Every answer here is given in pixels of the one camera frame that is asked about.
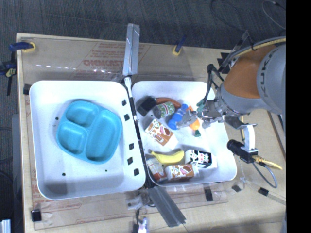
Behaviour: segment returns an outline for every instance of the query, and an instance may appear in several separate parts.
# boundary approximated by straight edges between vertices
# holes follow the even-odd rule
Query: small carton
[[[199,150],[185,151],[185,163],[203,168],[217,167],[216,157],[213,154]]]
[[[156,158],[148,159],[147,166],[156,182],[160,183],[167,180],[162,164]]]
[[[199,175],[198,167],[192,164],[170,165],[164,171],[168,181],[188,180]]]
[[[166,128],[157,119],[152,120],[152,122],[145,129],[145,132],[162,146],[174,149],[178,144],[178,140],[174,133]]]

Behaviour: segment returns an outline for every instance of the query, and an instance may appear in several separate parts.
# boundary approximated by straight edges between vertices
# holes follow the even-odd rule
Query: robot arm
[[[285,45],[266,46],[242,55],[232,66],[214,100],[205,98],[198,103],[198,117],[207,128],[215,122],[226,122],[245,133],[245,144],[230,140],[228,149],[247,163],[254,162],[256,124],[244,124],[240,117],[255,109],[265,109],[282,115],[285,129]],[[208,65],[207,72],[217,70]]]

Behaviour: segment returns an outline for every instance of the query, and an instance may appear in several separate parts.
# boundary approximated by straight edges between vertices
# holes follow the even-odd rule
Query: can
[[[164,118],[175,113],[175,106],[172,102],[165,102],[154,107],[154,115],[156,118]]]

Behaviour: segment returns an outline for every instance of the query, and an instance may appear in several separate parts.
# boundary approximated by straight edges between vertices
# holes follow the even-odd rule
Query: cow print carton
[[[185,163],[203,168],[209,166],[217,167],[216,157],[213,154],[199,150],[185,151]]]
[[[170,165],[164,171],[168,181],[188,180],[199,175],[198,167],[192,164]]]

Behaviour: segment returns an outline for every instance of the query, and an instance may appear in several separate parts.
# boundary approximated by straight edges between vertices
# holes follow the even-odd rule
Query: dark floor
[[[140,42],[232,49],[245,30],[254,42],[286,35],[286,0],[0,0],[0,64],[9,61],[17,32],[124,40],[128,23]],[[12,115],[17,78],[7,96],[0,76],[0,221],[12,218]]]

